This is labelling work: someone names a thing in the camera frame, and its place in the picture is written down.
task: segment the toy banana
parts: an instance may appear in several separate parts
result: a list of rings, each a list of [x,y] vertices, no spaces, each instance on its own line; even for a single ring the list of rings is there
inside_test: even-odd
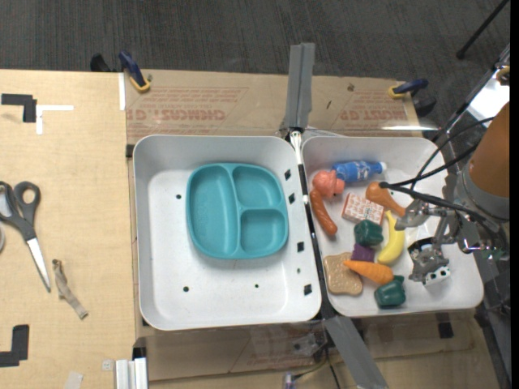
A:
[[[392,217],[391,211],[386,211],[384,214],[388,218],[389,239],[386,246],[380,251],[377,262],[391,265],[404,250],[405,233],[403,230],[395,230],[397,220]]]

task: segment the teal plate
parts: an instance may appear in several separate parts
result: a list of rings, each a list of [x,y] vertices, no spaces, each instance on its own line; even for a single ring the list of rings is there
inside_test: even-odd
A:
[[[191,240],[208,256],[262,258],[286,243],[289,223],[283,189],[264,167],[201,166],[189,177],[186,202]]]

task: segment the toy green pepper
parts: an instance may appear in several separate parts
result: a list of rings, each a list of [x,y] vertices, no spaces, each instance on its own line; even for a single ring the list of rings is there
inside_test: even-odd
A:
[[[355,241],[362,246],[379,245],[383,240],[382,226],[365,219],[354,227]]]
[[[395,276],[393,281],[375,290],[375,300],[379,308],[393,308],[405,302],[404,277]]]

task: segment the toy fruit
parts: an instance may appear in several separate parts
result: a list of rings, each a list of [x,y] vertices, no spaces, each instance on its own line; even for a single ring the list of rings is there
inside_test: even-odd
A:
[[[377,284],[387,284],[393,281],[392,269],[381,263],[369,263],[367,261],[353,261],[347,259],[343,262],[350,270],[357,272],[360,276],[375,281]]]
[[[355,242],[362,246],[379,245],[383,240],[382,226],[368,219],[358,222],[354,226]]]
[[[398,259],[404,249],[405,233],[403,230],[395,230],[397,220],[392,217],[390,211],[386,211],[384,214],[388,219],[389,238],[386,246],[380,251],[376,262],[391,265]]]
[[[351,253],[351,258],[354,261],[368,261],[370,263],[375,261],[375,251],[369,246],[362,246],[359,243],[354,245],[354,251]]]
[[[335,170],[329,172],[320,170],[311,183],[325,198],[342,193],[345,186],[344,181],[337,178]]]
[[[395,202],[395,200],[391,197],[389,190],[380,187],[378,182],[371,182],[369,185],[367,185],[366,199],[394,211],[397,215],[399,215],[399,217],[403,217],[405,215],[405,208]]]
[[[394,276],[392,281],[375,290],[375,300],[379,308],[393,308],[405,302],[403,282],[403,276]]]

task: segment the scissor blade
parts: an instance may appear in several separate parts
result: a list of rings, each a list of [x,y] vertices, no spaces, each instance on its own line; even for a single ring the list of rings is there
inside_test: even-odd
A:
[[[38,272],[40,273],[41,280],[43,281],[44,286],[47,288],[47,291],[50,293],[49,274],[47,273],[47,268],[45,267],[45,261],[43,259],[43,254],[41,253],[40,244],[35,237],[33,239],[29,239],[27,244],[31,250],[32,259],[34,259],[34,263],[36,264]]]

